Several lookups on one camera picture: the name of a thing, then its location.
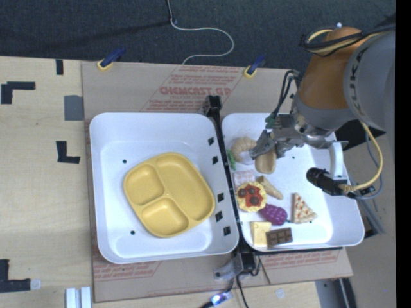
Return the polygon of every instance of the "yellow divided plate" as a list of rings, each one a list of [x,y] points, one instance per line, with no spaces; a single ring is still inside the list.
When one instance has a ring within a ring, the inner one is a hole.
[[[181,234],[206,220],[215,200],[203,176],[184,155],[157,155],[124,179],[127,200],[147,230],[158,237]]]

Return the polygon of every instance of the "toy food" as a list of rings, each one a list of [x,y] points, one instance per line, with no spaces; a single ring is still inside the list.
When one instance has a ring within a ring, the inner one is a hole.
[[[232,181],[234,182],[235,190],[237,190],[239,186],[246,182],[255,182],[256,177],[252,170],[241,170],[232,173]]]
[[[273,173],[277,164],[277,153],[272,148],[265,154],[258,155],[255,161],[256,170],[260,173]]]
[[[231,154],[235,161],[243,162],[243,158],[240,156],[244,151],[251,150],[257,142],[249,137],[241,137],[235,141],[231,146]]]
[[[239,186],[236,197],[238,207],[247,212],[257,212],[265,207],[267,202],[264,187],[258,182],[248,182]]]
[[[235,171],[236,170],[236,160],[232,156],[231,150],[227,150],[227,158],[229,159],[231,169]]]
[[[264,187],[268,195],[278,198],[279,200],[283,199],[283,194],[281,194],[281,192],[264,176],[258,177],[257,182]]]
[[[267,233],[271,228],[269,221],[251,221],[251,236],[254,245],[267,245]]]
[[[314,220],[317,214],[307,205],[307,203],[296,192],[293,194],[292,223],[307,223]]]
[[[287,220],[287,212],[282,207],[276,207],[275,205],[266,204],[258,212],[273,225],[281,226]]]
[[[291,228],[275,229],[266,234],[267,248],[273,248],[276,245],[289,243],[293,241]]]

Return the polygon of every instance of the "metal bracket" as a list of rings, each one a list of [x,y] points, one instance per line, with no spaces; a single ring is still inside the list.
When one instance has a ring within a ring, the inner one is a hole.
[[[81,289],[69,288],[64,294],[65,308],[91,308],[91,290],[90,287]]]
[[[240,274],[244,270],[243,259],[240,254],[233,257],[228,264],[215,268],[214,280],[232,280],[235,276]]]
[[[271,137],[272,132],[267,132],[263,130],[259,139],[257,140],[257,144],[249,150],[250,157],[255,160],[258,155],[262,155],[268,153],[272,148],[275,148],[275,140]]]

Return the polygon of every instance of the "toy bread roll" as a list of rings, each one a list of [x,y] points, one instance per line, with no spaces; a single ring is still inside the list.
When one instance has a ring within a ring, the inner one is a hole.
[[[256,170],[260,173],[273,173],[275,170],[275,165],[277,164],[277,153],[275,148],[272,148],[265,154],[258,155],[256,157]]]
[[[247,136],[238,138],[231,146],[232,157],[239,163],[243,162],[243,158],[240,154],[244,151],[251,150],[256,144],[257,142],[254,139],[251,139]]]

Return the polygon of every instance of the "black tape marking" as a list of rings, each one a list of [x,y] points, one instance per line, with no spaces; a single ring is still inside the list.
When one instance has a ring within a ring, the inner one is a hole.
[[[13,90],[35,90],[35,82],[16,82],[11,81],[1,85],[0,104],[9,105],[13,101]]]
[[[0,293],[29,291],[31,280],[9,280],[8,279],[8,259],[0,259]]]
[[[56,74],[57,75],[63,75],[64,74],[63,60],[62,59],[56,59]]]
[[[83,98],[80,96],[64,96],[64,120],[83,121]]]
[[[68,157],[67,156],[67,142],[66,141],[56,141],[58,159],[57,162],[63,163],[80,163],[80,157]]]

